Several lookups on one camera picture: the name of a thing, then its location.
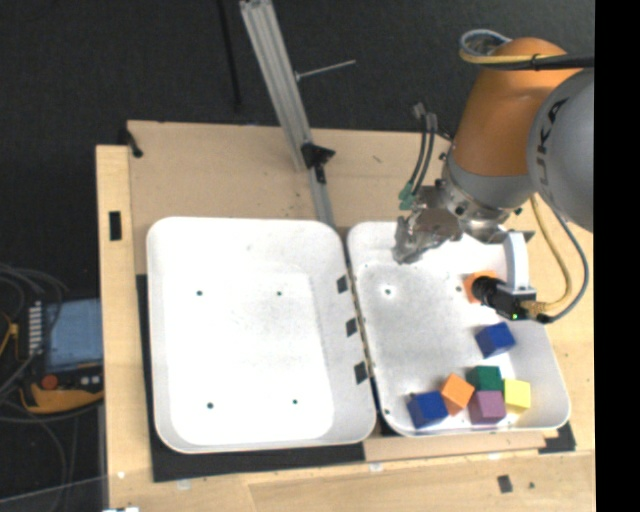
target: orange block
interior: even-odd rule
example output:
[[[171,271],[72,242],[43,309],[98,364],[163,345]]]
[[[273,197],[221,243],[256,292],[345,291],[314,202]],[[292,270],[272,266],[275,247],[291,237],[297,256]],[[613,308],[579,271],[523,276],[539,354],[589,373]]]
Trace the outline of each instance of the orange block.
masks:
[[[462,377],[455,373],[449,374],[440,388],[440,394],[451,416],[458,414],[467,406],[475,389],[472,384],[469,384]]]
[[[496,274],[494,270],[482,270],[480,272],[469,274],[467,278],[462,282],[462,284],[464,285],[464,291],[467,292],[467,298],[472,304],[477,304],[480,301],[473,296],[473,293],[471,293],[471,286],[476,279],[482,276],[497,278],[498,274]]]

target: blue box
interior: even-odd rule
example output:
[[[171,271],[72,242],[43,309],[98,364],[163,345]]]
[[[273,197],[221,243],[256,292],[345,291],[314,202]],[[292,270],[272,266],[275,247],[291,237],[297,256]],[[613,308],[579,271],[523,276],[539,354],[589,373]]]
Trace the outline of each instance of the blue box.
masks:
[[[516,344],[506,322],[485,327],[476,334],[476,341],[485,358],[502,354]]]
[[[407,403],[407,408],[416,428],[439,423],[449,415],[440,391],[414,395]]]

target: empty white tray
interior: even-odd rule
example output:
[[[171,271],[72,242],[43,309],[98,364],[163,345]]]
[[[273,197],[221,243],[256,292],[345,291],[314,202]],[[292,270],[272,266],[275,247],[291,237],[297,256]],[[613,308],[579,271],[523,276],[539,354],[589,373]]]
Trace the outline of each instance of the empty white tray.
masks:
[[[183,453],[336,445],[376,411],[344,247],[317,221],[170,217],[147,236],[155,424]]]
[[[516,345],[486,359],[474,337],[482,327],[506,320],[470,303],[463,281],[488,269],[506,280],[503,246],[465,235],[428,250],[416,263],[399,265],[391,253],[395,229],[395,222],[358,224],[347,243],[363,334],[389,426],[405,436],[562,426],[570,402],[545,327],[531,320],[507,321]],[[406,406],[409,395],[436,390],[449,373],[464,377],[477,365],[498,366],[503,377],[528,381],[531,407],[488,426],[472,425],[465,409],[416,429]]]

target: green block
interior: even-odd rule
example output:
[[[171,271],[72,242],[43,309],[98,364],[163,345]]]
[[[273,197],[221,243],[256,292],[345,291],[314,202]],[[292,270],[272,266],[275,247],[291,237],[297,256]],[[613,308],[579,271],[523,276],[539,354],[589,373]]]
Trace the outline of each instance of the green block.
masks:
[[[498,366],[476,366],[467,371],[467,382],[478,391],[502,391],[502,372]]]

